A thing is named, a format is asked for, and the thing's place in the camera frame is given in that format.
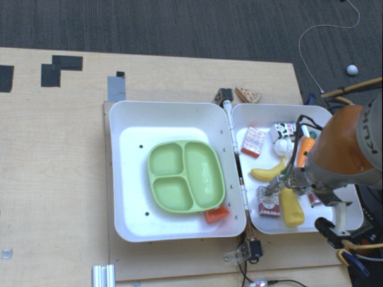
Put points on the toy pizza slice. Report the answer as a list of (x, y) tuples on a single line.
[(247, 95)]

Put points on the dark red packet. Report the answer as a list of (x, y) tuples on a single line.
[(269, 206)]

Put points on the white lumpy toy food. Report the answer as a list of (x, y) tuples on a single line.
[(282, 148)]

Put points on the black cylinder on white bracket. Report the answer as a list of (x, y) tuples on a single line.
[(332, 230)]

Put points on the white ball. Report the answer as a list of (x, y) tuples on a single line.
[(352, 69)]

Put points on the orange packet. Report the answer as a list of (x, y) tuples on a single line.
[(216, 214)]

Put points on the yellow banana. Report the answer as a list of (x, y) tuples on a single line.
[(266, 173)]

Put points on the red and white carton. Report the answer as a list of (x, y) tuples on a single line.
[(253, 141)]

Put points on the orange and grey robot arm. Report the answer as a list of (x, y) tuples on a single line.
[(341, 148)]

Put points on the small red can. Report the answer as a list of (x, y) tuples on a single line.
[(314, 199)]

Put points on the orange carrot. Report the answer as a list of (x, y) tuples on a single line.
[(305, 148)]

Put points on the green divided plate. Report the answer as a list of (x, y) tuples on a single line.
[(197, 175)]

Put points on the thin black and white rod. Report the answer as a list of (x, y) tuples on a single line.
[(239, 166)]

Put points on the white plastic tray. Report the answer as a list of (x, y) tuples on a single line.
[(329, 220), (134, 190)]

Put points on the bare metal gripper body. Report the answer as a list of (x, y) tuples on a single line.
[(297, 179)]

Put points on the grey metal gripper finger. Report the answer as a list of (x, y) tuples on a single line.
[(271, 187), (283, 180)]

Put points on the yellow bottle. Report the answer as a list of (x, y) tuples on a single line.
[(291, 211)]

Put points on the black and white milk carton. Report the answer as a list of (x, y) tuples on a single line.
[(282, 129)]

